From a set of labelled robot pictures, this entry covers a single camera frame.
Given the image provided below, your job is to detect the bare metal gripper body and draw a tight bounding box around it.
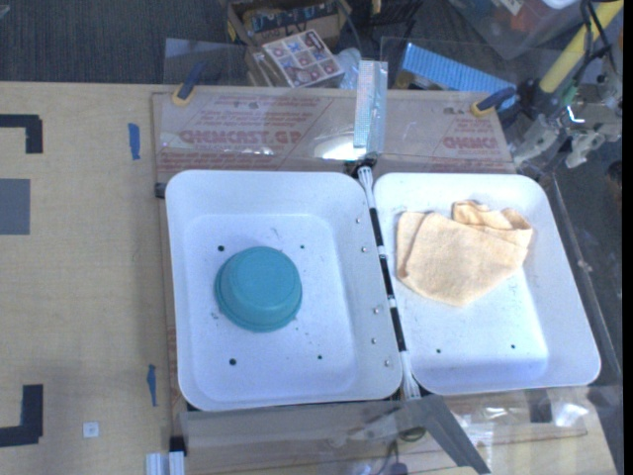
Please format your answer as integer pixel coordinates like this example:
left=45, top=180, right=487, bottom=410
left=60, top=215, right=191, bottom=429
left=573, top=80, right=623, bottom=141

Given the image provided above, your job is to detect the white plastic tray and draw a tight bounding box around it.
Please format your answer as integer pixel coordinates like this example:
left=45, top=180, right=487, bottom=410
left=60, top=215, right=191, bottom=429
left=373, top=171, right=603, bottom=398
left=164, top=168, right=405, bottom=413

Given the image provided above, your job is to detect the brown cardboard board red print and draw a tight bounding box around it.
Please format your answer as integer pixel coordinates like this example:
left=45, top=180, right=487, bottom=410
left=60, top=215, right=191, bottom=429
left=150, top=87, right=589, bottom=464

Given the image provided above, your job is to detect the yellow cloth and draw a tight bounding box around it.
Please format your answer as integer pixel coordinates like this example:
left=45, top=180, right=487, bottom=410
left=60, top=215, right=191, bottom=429
left=395, top=199, right=535, bottom=309

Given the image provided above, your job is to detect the teal bowl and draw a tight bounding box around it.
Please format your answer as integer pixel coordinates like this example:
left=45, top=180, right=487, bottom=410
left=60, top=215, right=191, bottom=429
left=213, top=244, right=305, bottom=334

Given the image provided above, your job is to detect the thin black and white rod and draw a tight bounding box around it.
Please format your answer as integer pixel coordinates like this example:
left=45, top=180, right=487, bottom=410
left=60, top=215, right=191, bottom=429
left=356, top=165, right=422, bottom=401

